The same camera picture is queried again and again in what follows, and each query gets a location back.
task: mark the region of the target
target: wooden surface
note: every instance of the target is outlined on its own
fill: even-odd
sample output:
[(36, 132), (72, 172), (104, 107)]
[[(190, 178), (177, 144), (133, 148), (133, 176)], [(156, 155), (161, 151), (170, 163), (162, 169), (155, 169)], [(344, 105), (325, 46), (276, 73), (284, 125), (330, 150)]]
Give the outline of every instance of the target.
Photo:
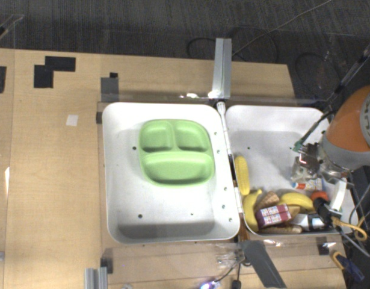
[[(53, 89), (34, 89), (34, 65), (44, 64), (45, 55), (76, 57), (76, 72), (55, 72)], [(7, 65), (11, 67), (12, 59), (15, 62), (4, 289), (82, 288), (84, 269), (98, 268), (102, 254), (95, 121), (100, 78), (117, 72), (122, 93), (202, 95), (211, 87), (213, 63), (11, 50), (0, 52), (0, 58), (9, 60)], [(232, 94), (286, 98), (294, 95), (286, 66), (251, 63), (233, 63)], [(0, 95), (0, 105), (12, 105), (8, 92)], [(79, 116), (77, 126), (66, 126), (70, 114)], [(206, 249), (205, 260), (215, 261), (213, 250), (205, 245), (201, 245)], [(114, 254), (119, 252), (117, 258), (129, 260), (128, 279), (134, 281), (134, 288), (194, 288), (205, 277), (223, 272), (210, 261), (198, 265), (187, 262), (186, 258), (192, 257), (182, 251), (188, 246), (172, 244), (156, 246), (154, 250), (144, 246), (118, 247)], [(169, 261), (155, 253), (161, 251), (160, 247), (170, 248), (166, 258)], [(291, 288), (345, 288), (341, 272), (330, 258), (318, 256), (313, 244), (310, 250), (312, 253), (304, 250), (303, 254), (301, 249), (296, 250), (286, 261), (285, 254), (274, 255), (285, 282)], [(135, 252), (147, 254), (151, 265), (143, 266), (146, 260), (135, 256)], [(173, 263), (176, 269), (170, 270)], [(194, 274), (197, 266), (203, 267), (204, 273)], [(118, 281), (124, 281), (125, 274), (119, 275)], [(177, 275), (186, 277), (172, 278)], [(242, 271), (242, 280), (243, 288), (262, 288), (253, 269)], [(110, 286), (121, 287), (122, 284)]]
[[(14, 52), (0, 50), (0, 66), (7, 67), (4, 93), (0, 94), (0, 252), (5, 251), (7, 219), (7, 185), (5, 172), (10, 166), (11, 127), (14, 91)], [(0, 261), (0, 288), (3, 284), (4, 262)]]

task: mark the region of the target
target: green divided plate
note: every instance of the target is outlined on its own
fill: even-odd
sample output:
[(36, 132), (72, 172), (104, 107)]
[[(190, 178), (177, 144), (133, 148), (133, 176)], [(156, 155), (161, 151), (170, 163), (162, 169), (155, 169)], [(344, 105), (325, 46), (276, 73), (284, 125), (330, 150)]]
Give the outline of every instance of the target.
[(139, 134), (143, 175), (155, 185), (201, 184), (214, 175), (208, 132), (189, 120), (151, 120)]

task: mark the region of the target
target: banana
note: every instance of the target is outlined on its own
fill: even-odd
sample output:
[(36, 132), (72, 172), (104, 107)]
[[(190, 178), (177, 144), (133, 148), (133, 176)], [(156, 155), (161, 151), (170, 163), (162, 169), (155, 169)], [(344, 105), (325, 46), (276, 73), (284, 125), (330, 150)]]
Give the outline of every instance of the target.
[(260, 194), (262, 194), (262, 190), (256, 190), (244, 198), (243, 208), (245, 212), (245, 220), (253, 232), (258, 232), (259, 230), (257, 220), (254, 216), (254, 205), (256, 204), (257, 197)]
[(287, 204), (289, 205), (298, 205), (300, 207), (303, 207), (304, 209), (308, 211), (314, 211), (313, 207), (313, 201), (311, 198), (304, 194), (300, 193), (285, 193), (280, 197), (280, 202), (278, 203), (279, 205), (281, 204)]

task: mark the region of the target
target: yellow banana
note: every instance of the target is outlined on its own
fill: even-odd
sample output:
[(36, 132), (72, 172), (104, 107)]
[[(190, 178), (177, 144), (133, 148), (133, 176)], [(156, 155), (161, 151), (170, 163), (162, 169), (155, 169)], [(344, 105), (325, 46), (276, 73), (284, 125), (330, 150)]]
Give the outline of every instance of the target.
[(234, 160), (234, 167), (237, 175), (238, 189), (241, 195), (246, 196), (250, 192), (249, 171), (244, 157), (238, 156)]
[(243, 204), (246, 223), (249, 225), (250, 229), (254, 232), (258, 232), (259, 230), (257, 220), (254, 216), (254, 205), (256, 204), (257, 197), (260, 194), (262, 194), (262, 190), (257, 190), (247, 195), (244, 198), (244, 204)]
[(300, 207), (303, 207), (304, 209), (308, 210), (308, 211), (314, 211), (314, 207), (313, 207), (313, 201), (311, 200), (311, 198), (309, 198), (308, 196), (304, 195), (304, 194), (300, 194), (300, 193), (285, 193), (283, 194), (281, 197), (280, 197), (280, 202), (278, 203), (278, 205), (281, 205), (281, 204), (287, 204), (288, 206), (289, 205), (298, 205)]

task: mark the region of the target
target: small white sticker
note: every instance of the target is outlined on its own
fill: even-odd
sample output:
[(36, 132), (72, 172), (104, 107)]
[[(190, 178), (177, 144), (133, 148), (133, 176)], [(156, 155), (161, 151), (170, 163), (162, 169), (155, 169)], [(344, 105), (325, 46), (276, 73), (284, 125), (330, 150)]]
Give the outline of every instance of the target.
[(66, 125), (67, 126), (76, 126), (76, 125), (78, 125), (78, 118), (79, 118), (79, 116), (77, 114), (69, 114), (69, 116), (67, 117)]

